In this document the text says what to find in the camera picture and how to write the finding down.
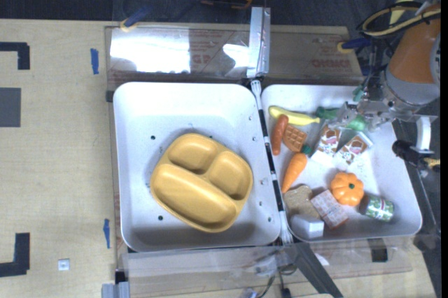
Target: carrot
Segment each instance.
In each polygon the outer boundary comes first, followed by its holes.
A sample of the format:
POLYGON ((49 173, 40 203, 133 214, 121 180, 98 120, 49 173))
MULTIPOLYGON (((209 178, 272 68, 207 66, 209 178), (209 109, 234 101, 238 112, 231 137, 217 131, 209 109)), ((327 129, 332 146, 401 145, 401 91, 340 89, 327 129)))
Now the carrot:
POLYGON ((275 123, 275 126, 272 130, 271 147, 272 147, 272 154, 274 156, 277 156, 280 153, 281 139, 283 138, 283 134, 285 133, 288 122, 289 122, 288 116, 281 114, 277 119, 277 122, 275 123))
POLYGON ((281 184, 281 192, 285 193, 297 180, 308 162, 307 156, 303 152, 297 152, 291 158, 288 168, 286 169, 283 183, 281 184))

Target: wooden surface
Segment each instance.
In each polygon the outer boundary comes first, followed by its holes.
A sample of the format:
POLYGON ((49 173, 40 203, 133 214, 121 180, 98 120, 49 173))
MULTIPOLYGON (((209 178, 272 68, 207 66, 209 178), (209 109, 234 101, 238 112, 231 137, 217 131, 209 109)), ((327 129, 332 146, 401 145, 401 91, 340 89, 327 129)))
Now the wooden surface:
MULTIPOLYGON (((104 27, 110 22, 0 20, 0 41, 27 42, 31 69, 0 52, 0 87, 22 88, 19 128, 0 127, 0 262, 13 260, 15 233, 29 232, 27 275, 0 278, 0 297, 100 297, 116 267, 109 110, 105 100, 104 27), (90 48, 99 51, 94 75, 90 48), (111 248, 104 219, 110 220, 111 248), (58 260, 70 259, 59 271, 58 260)), ((345 297, 434 297, 421 253, 412 270, 338 278, 345 297)), ((315 295, 309 283, 294 297, 315 295)), ((182 297, 239 297, 241 290, 182 297)), ((280 297, 273 287, 266 297, 280 297)))

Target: orange pumpkin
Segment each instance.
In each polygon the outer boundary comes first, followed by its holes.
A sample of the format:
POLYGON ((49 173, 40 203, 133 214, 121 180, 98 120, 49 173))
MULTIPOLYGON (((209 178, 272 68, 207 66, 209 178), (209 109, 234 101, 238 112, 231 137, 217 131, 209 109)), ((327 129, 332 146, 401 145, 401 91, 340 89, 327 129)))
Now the orange pumpkin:
POLYGON ((341 205, 357 206, 364 197, 364 184, 354 173, 339 172, 331 181, 330 191, 341 205))

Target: banana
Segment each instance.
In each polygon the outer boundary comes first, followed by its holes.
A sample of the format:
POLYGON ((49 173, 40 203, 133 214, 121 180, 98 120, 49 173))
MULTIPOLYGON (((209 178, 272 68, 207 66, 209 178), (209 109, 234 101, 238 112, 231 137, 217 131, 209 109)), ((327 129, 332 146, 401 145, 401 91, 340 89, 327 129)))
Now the banana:
POLYGON ((303 127, 304 125, 311 124, 312 122, 320 122, 320 118, 312 118, 308 115, 295 113, 293 111, 287 111, 286 109, 280 108, 279 106, 270 106, 269 114, 277 119, 281 114, 284 114, 289 119, 289 124, 297 125, 299 127, 303 127))

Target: can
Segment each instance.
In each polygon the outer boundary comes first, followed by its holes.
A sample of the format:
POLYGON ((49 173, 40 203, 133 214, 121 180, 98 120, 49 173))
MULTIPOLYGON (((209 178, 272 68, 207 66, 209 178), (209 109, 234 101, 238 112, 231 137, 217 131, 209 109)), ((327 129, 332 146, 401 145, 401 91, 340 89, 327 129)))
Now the can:
POLYGON ((392 201, 382 197, 365 195, 361 200, 359 213, 384 222, 389 222, 393 217, 394 205, 392 201))

